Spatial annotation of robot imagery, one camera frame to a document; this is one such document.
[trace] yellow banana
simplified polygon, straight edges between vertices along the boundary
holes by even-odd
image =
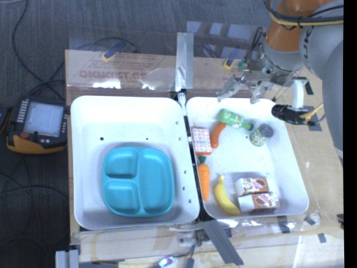
[[[223,208],[223,210],[225,212],[227,212],[228,214],[230,214],[232,216],[238,216],[238,215],[240,215],[240,210],[228,198],[227,193],[225,191],[223,179],[224,179],[224,176],[221,175],[219,177],[218,183],[216,184],[216,187],[214,188],[214,194],[216,196],[216,199],[217,199],[219,205]]]

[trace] dark floor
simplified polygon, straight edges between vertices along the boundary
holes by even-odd
[[[15,106],[41,82],[64,80],[65,49],[91,43],[107,29],[175,34],[185,32],[190,21],[270,24],[263,0],[4,1],[11,0],[0,0],[3,107]],[[160,41],[156,47],[157,53],[165,51]],[[64,83],[51,86],[36,96],[65,98]],[[67,150],[46,156],[14,153],[1,133],[0,267],[55,267],[55,251],[69,248],[67,158]]]

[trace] carrot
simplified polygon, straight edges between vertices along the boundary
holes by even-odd
[[[207,202],[210,192],[210,168],[205,164],[206,157],[199,156],[200,164],[197,167],[199,172],[201,192],[203,199]]]
[[[218,147],[218,138],[219,135],[221,134],[222,130],[225,128],[226,123],[219,122],[216,127],[213,128],[212,134],[211,134],[211,147],[212,148],[217,148]]]

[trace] can lid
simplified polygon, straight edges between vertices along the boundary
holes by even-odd
[[[262,124],[259,126],[260,134],[264,137],[270,138],[274,135],[274,130],[270,125]]]

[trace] blue divided plate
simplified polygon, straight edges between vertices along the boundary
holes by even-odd
[[[105,205],[126,217],[157,217],[173,204],[172,165],[160,150],[120,147],[104,158],[102,190]]]

